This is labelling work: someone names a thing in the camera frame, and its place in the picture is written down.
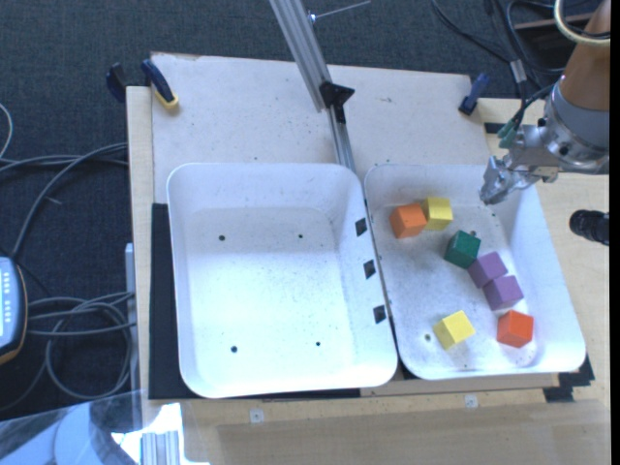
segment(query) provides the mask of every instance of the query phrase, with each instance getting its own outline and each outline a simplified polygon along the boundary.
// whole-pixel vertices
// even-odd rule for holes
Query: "black clip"
[[[347,119],[345,118],[344,105],[356,91],[352,88],[340,86],[329,81],[325,81],[319,87],[319,90],[321,91],[321,96],[323,97],[325,106],[328,109],[334,107],[336,120],[340,124],[346,124]]]
[[[106,73],[106,84],[112,96],[121,104],[124,104],[126,100],[125,88],[127,88],[128,84],[127,79],[125,79],[125,71],[123,71],[123,67],[118,62],[110,67]]]

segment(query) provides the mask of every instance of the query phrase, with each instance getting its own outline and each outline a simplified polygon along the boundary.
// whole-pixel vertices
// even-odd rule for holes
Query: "cube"
[[[444,259],[461,268],[468,268],[478,256],[481,241],[474,235],[464,231],[457,231],[448,242]]]
[[[497,252],[487,253],[478,257],[469,266],[467,271],[477,288],[481,288],[493,279],[508,274],[508,269]]]
[[[462,310],[443,318],[433,326],[433,331],[444,350],[448,350],[476,333],[467,315]]]
[[[418,235],[426,226],[426,216],[419,203],[400,205],[389,215],[389,223],[397,238]]]
[[[429,231],[442,231],[452,222],[452,207],[447,198],[429,197],[422,202],[422,210],[428,223]]]
[[[505,345],[521,348],[534,337],[534,317],[509,310],[497,323],[497,340]]]
[[[510,308],[523,298],[523,292],[513,275],[492,279],[482,286],[482,290],[491,310]]]

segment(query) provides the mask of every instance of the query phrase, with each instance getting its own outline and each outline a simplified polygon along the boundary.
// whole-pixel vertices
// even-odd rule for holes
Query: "plastic container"
[[[549,235],[535,187],[485,206],[478,190],[484,166],[384,165],[364,189],[401,359],[416,376],[455,379],[557,373],[578,368],[585,342]],[[442,231],[394,238],[389,215],[427,197],[448,198],[453,221]],[[535,318],[534,338],[522,348],[496,341],[504,310],[493,312],[466,269],[444,260],[457,231],[475,233],[479,255],[498,252],[525,294],[513,309]],[[432,327],[463,310],[476,334],[445,350]]]
[[[328,164],[169,177],[179,362],[209,398],[379,386],[397,355],[363,192]]]

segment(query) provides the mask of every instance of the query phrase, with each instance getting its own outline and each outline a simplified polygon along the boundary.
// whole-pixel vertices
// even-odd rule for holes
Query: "green cube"
[[[480,248],[481,241],[477,237],[457,231],[448,243],[444,259],[461,268],[468,268],[476,261]]]

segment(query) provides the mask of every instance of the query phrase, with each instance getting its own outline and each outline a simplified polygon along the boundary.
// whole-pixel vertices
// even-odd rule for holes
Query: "white cable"
[[[572,42],[588,45],[590,47],[609,47],[610,46],[610,43],[611,43],[610,38],[605,38],[605,39],[591,38],[588,36],[583,36],[578,33],[575,33],[572,29],[569,29],[566,26],[561,16],[562,4],[563,4],[563,0],[555,0],[555,5],[553,6],[553,17],[555,18],[555,23],[558,26],[558,29],[564,36],[566,36]]]
[[[13,119],[11,118],[11,113],[2,104],[0,104],[0,110],[5,113],[7,116],[7,121],[9,122],[9,133],[7,134],[7,140],[5,141],[2,149],[0,149],[0,158],[2,158],[7,151],[7,148],[9,148],[9,143],[11,143],[11,138],[13,137]]]

